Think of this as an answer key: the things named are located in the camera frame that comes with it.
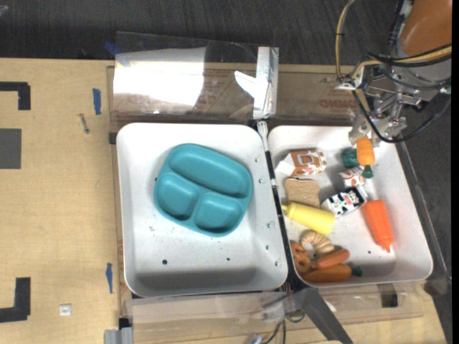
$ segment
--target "yellow bottle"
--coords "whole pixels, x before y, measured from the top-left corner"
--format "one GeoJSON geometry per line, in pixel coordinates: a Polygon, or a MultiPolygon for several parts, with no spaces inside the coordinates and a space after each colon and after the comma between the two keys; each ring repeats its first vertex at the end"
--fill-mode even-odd
{"type": "Polygon", "coordinates": [[[335,214],[308,205],[289,203],[282,205],[282,210],[288,218],[324,235],[331,232],[335,223],[335,214]]]}

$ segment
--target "white tray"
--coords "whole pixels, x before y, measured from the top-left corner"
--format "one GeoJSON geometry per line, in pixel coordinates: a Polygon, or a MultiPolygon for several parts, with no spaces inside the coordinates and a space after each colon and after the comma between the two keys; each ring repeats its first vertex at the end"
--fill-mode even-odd
{"type": "Polygon", "coordinates": [[[273,290],[288,267],[260,136],[242,125],[133,123],[117,137],[124,268],[141,297],[273,290]],[[222,152],[252,174],[240,225],[211,237],[164,218],[153,202],[155,177],[170,150],[195,143],[222,152]]]}
{"type": "MultiPolygon", "coordinates": [[[[341,151],[350,147],[348,127],[278,126],[268,136],[268,144],[274,167],[289,151],[321,148],[325,152],[327,167],[323,173],[311,176],[320,187],[321,202],[344,190],[338,172],[344,171],[341,151]]],[[[432,256],[424,231],[412,200],[402,165],[394,145],[381,143],[374,149],[376,164],[374,177],[368,180],[364,190],[369,199],[381,199],[388,208],[394,244],[387,253],[374,243],[361,209],[336,219],[328,235],[333,244],[347,248],[351,257],[346,262],[360,266],[362,277],[352,277],[345,283],[315,284],[318,287],[352,286],[409,280],[425,280],[433,268],[432,256]]],[[[283,184],[286,176],[275,174],[281,202],[286,203],[283,184]]],[[[290,239],[298,241],[306,228],[285,217],[290,239]]]]}

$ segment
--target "teal plate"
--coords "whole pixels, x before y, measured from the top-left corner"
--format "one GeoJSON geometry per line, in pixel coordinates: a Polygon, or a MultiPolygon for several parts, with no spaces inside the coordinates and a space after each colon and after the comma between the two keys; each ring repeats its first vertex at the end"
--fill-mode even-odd
{"type": "Polygon", "coordinates": [[[153,199],[167,219],[223,237],[241,222],[252,189],[252,176],[241,163],[201,145],[182,144],[164,161],[153,199]]]}

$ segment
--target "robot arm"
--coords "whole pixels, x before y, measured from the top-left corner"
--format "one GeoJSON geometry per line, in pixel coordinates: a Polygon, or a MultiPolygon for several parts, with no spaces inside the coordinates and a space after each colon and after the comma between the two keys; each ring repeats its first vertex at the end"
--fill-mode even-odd
{"type": "Polygon", "coordinates": [[[422,106],[439,92],[450,94],[453,0],[400,0],[389,33],[387,51],[368,53],[348,75],[342,75],[339,43],[349,3],[341,14],[336,36],[338,88],[353,92],[359,104],[349,140],[352,144],[372,134],[396,143],[407,127],[403,107],[422,106]]]}

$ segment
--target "wooden table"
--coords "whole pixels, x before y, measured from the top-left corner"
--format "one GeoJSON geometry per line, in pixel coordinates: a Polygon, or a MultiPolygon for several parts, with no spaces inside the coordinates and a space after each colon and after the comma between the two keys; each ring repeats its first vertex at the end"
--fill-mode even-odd
{"type": "MultiPolygon", "coordinates": [[[[0,92],[0,128],[22,129],[21,169],[0,169],[0,307],[13,306],[17,277],[31,279],[30,316],[0,323],[0,343],[103,343],[104,331],[118,327],[120,284],[108,142],[107,72],[113,64],[0,59],[0,81],[28,82],[32,90],[31,110],[18,110],[17,92],[0,92]],[[101,92],[99,115],[94,88],[101,92]],[[113,293],[105,275],[108,264],[113,293]],[[60,316],[64,304],[72,305],[71,315],[60,316]]],[[[421,289],[417,294],[421,317],[345,325],[347,333],[355,343],[445,343],[432,298],[421,289]]],[[[315,328],[287,334],[288,343],[323,340],[315,328]]]]}

